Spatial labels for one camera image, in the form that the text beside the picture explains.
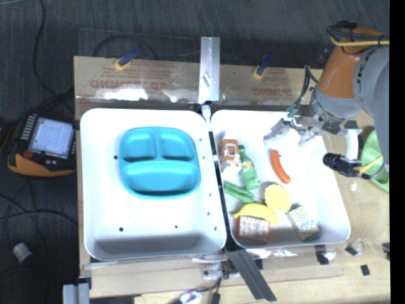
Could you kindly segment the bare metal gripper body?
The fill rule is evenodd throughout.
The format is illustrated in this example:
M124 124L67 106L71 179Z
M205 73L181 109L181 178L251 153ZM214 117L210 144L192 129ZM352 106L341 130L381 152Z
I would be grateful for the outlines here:
M347 132L360 134L361 129L354 120L332 116L317 104L293 104L290 107L290 126L301 135L320 135L324 132L343 136Z

